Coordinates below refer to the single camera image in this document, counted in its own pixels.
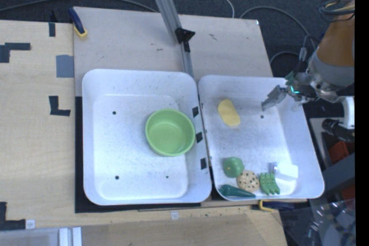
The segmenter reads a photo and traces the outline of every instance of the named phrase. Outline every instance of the black cable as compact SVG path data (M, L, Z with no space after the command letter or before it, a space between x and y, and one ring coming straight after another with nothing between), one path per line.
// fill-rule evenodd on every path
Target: black cable
M294 16L292 16L291 14L285 12L284 10L281 10L281 9L278 9L276 7L272 7L272 6L256 6L256 7L253 7L249 10L246 10L243 14L241 14L240 18L243 18L246 14L248 14L249 12L252 12L253 10L258 10L258 9L270 9L270 10L275 10L277 12L280 12L284 15L286 15L287 17L289 17L290 19L292 19L294 22L296 22L300 28L305 32L305 34L307 36L310 36L308 30L304 27L304 25L297 19L295 18ZM315 50L315 44L314 44L314 41L312 40L312 38L310 38L310 42L311 42L311 45L313 47L313 49Z
M315 42L317 42L318 44L321 42L318 38L315 38L315 37L313 37L313 36L308 36L308 35L306 35L305 37L304 37L304 42L303 42L303 47L306 47L306 40L307 39L313 39L313 41L315 41Z
M273 55L273 57L270 59L269 64L272 65L273 61L275 60L276 57L280 56L280 55L296 55L297 57L299 57L300 55L293 52L293 51L281 51L278 54Z
M324 0L319 5L318 10L319 10L319 13L321 14L321 17L326 22L348 21L348 20L351 20L354 17L355 8L354 9L348 9L348 10L331 10L331 9L327 9L327 7L331 7L333 5L338 5L341 2L348 3L350 1L352 1L352 0ZM345 20L333 20L333 21L330 21L330 20L327 20L326 18L324 18L324 16L337 17L337 16L343 16L345 14L351 14L351 16L348 17Z
M32 1L32 2L22 3L22 4L19 4L19 5L14 5L14 6L9 6L9 7L2 8L2 9L0 9L0 13L5 12L7 10L12 10L12 9L17 9L17 8L20 8L20 7L24 7L24 6L35 5L35 4L51 2L51 1L57 1L57 0L37 0L37 1ZM144 9L147 9L148 11L157 13L157 10L152 9L151 7L143 5L141 3L138 3L136 1L132 1L132 0L116 0L116 1L127 2L127 3L133 4L133 5L142 7Z

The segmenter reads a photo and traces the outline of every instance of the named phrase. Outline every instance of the green bowl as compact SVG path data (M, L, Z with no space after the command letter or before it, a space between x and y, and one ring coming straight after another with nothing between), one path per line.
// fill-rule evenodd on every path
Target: green bowl
M162 156L178 156L189 151L195 142L192 121L175 109L161 109L146 121L146 139L150 147Z

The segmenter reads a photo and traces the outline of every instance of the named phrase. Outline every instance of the black tape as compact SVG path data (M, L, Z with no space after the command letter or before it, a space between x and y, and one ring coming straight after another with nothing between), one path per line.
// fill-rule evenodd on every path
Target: black tape
M24 230L25 219L19 221L7 221L5 219L6 202L0 202L0 230Z
M202 141L202 133L198 133L198 134L196 135L196 141L197 141L197 142L201 142L201 141Z
M9 63L10 50L30 50L30 43L12 43L6 42L3 46L0 46L0 63Z
M0 46L0 63L9 63L10 49L7 46Z
M57 77L74 77L74 58L70 55L57 55Z
M192 115L194 116L194 118L198 115L198 107L194 107L192 109Z
M56 36L55 24L53 22L48 23L48 35L49 35L49 37L55 37Z
M58 116L69 116L70 110L59 110L59 97L58 96L49 96L50 101L50 115L58 115Z
M201 170L205 169L207 167L206 159L205 158L201 159L200 164L201 164Z
M30 43L6 42L5 46L7 46L10 50L31 50Z

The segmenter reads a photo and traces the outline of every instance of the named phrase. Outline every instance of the black clamp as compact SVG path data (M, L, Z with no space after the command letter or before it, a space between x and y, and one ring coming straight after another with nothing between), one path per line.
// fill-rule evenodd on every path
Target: black clamp
M190 52L189 41L194 35L195 32L183 28L177 28L175 30L175 36L177 37L179 43L183 43L184 51L186 52Z

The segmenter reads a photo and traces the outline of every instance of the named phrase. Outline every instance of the blue clamp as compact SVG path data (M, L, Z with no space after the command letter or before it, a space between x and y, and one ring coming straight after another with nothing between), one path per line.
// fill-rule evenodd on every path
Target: blue clamp
M87 35L87 30L83 27L82 22L76 11L71 7L68 9L68 14L74 24L74 31L79 37L85 37Z

